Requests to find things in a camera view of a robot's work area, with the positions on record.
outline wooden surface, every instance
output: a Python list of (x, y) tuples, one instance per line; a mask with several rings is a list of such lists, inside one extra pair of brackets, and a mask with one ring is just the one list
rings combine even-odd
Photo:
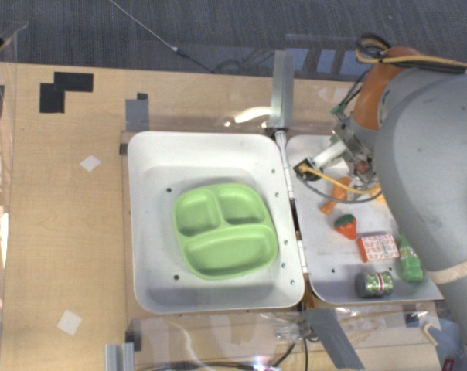
[[(52, 83), (54, 71), (61, 70), (93, 73), (94, 92), (66, 93), (65, 114), (40, 114), (39, 84)], [(0, 370), (102, 370), (105, 344), (120, 345), (136, 315), (126, 294), (118, 152), (125, 99), (135, 99), (137, 92), (149, 95), (154, 129), (219, 130), (219, 117), (269, 106), (271, 79), (33, 65), (19, 65), (17, 74)], [(332, 126), (328, 110), (347, 88), (344, 83), (296, 81), (295, 126), (327, 133)], [(87, 172), (80, 162), (90, 155), (101, 164)], [(82, 318), (75, 335), (57, 328), (66, 310)], [(155, 321), (151, 315), (139, 317)], [(252, 345), (252, 320), (244, 320), (245, 314), (228, 317), (240, 326), (240, 340), (251, 337), (245, 342)], [(172, 331), (173, 320), (160, 322)], [(152, 336), (159, 339), (160, 331)], [(180, 352), (187, 350), (185, 345), (198, 352), (211, 345), (211, 334), (197, 323), (179, 328), (175, 344), (173, 336), (167, 341), (171, 357), (181, 356), (173, 345), (181, 345)], [(359, 348), (358, 353), (370, 369), (438, 368), (435, 350), (424, 337), (417, 338), (420, 345), (406, 345), (411, 343), (406, 339), (400, 356), (393, 343), (379, 350)], [(410, 356), (406, 360), (404, 353)], [(310, 369), (333, 369), (321, 344), (312, 348), (310, 361)], [(290, 362), (293, 368), (286, 369), (303, 368), (301, 354)]]

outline beige strap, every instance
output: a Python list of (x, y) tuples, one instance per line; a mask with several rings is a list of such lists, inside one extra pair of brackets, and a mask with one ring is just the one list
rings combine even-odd
[(446, 284), (467, 276), (467, 261), (441, 271), (428, 271), (430, 279), (436, 284)]

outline can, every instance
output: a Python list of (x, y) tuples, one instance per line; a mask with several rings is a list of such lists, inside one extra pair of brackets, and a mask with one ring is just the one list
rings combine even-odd
[(356, 276), (356, 291), (361, 298), (383, 297), (390, 295), (393, 290), (394, 280), (388, 271), (372, 274), (361, 272)]

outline red and white box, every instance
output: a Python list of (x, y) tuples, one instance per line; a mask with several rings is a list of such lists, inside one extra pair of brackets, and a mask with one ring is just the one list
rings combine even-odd
[(390, 234), (360, 237), (357, 244), (365, 263), (400, 257), (395, 239)]

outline green plate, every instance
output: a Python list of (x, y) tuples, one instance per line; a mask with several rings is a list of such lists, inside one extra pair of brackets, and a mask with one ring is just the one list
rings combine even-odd
[(204, 279), (227, 279), (258, 271), (278, 255), (277, 234), (261, 197), (238, 183), (184, 192), (173, 224), (189, 269)]

